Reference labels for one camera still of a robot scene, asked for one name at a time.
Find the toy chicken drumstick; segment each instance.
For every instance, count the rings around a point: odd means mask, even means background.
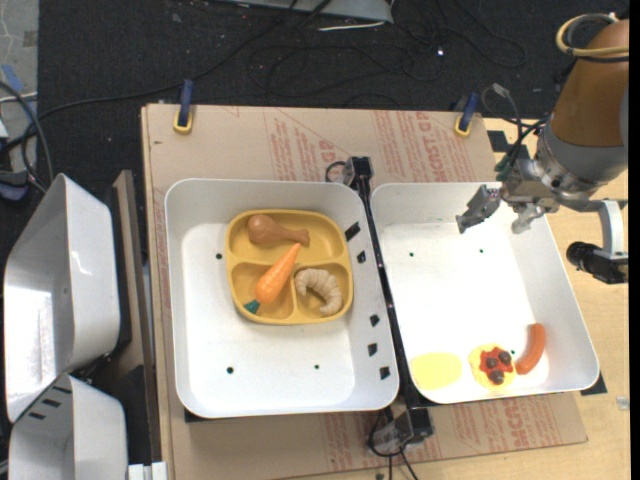
[[[298,251],[300,251],[301,247],[302,245],[300,243],[295,243],[291,249],[271,265],[269,270],[262,275],[256,285],[256,298],[244,305],[247,311],[255,314],[256,311],[258,311],[260,304],[269,304],[276,300],[276,297],[282,291],[282,288],[284,288],[284,285],[291,276],[291,272],[293,272],[296,257],[298,256]]]

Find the sausage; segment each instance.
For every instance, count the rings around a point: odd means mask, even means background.
[[[542,324],[531,324],[529,326],[529,341],[527,350],[516,361],[516,371],[519,375],[526,375],[538,364],[544,352],[545,329]]]

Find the yellow disc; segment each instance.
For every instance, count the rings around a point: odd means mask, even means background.
[[[462,375],[462,361],[449,352],[430,352],[411,361],[411,373],[417,387],[426,391],[453,384]]]

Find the shrimp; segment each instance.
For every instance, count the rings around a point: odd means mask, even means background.
[[[320,295],[325,305],[320,307],[320,313],[324,316],[335,315],[342,308],[342,293],[338,286],[336,276],[328,270],[307,268],[295,275],[294,285],[301,295],[307,294],[307,288],[311,288]]]

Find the cardboard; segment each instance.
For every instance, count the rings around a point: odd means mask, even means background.
[[[447,112],[198,106],[191,133],[179,135],[172,130],[176,111],[142,110],[161,442],[170,478],[268,480],[380,468],[386,461],[365,445],[371,413],[187,421],[173,371],[164,195],[190,177],[320,182],[331,163],[359,155],[371,157],[375,184],[488,181],[495,158],[482,119],[474,117],[462,139]],[[407,449],[412,464],[587,440],[572,393],[442,405],[430,413],[435,435]]]

